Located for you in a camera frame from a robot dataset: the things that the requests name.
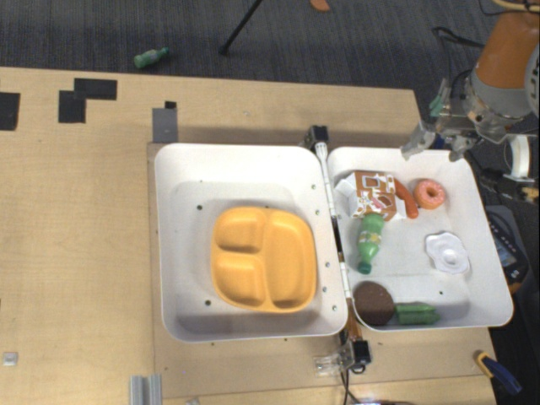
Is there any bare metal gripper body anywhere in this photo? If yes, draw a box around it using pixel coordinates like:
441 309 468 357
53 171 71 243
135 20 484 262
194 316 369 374
433 98 523 144

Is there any pink doughnut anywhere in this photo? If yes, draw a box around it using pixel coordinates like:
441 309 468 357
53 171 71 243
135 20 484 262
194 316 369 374
413 178 446 211

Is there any orange sausage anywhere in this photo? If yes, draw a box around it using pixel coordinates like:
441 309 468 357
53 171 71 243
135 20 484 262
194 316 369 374
393 179 420 220

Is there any orange and white carton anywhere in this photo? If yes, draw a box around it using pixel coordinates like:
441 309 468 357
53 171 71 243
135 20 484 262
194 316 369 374
334 170 408 224

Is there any thin black and white rod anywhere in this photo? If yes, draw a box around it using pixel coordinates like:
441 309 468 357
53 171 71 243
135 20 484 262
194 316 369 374
314 141 354 300

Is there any green bottle with flower label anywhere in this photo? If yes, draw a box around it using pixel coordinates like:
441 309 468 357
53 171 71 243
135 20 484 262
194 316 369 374
357 212 386 275

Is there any white fried egg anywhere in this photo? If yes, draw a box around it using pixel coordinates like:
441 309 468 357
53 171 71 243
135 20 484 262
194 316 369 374
424 230 471 275

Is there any white plastic tray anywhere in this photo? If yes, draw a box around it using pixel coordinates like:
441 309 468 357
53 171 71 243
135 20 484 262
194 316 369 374
326 146 516 333
153 142 349 344

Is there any brown round biscuit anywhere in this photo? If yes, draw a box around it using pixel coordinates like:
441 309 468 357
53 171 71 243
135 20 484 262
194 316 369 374
352 280 396 327

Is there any green cucumber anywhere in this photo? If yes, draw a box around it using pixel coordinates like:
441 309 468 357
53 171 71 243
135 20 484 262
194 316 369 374
393 302 441 327

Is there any orange divided plate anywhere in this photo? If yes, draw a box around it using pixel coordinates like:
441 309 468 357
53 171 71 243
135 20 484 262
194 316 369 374
209 205 319 314

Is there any black pole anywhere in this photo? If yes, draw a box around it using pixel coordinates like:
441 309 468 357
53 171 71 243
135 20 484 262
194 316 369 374
218 0 284 57

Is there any green bottle with white label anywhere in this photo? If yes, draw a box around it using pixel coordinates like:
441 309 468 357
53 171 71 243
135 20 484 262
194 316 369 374
132 46 170 70

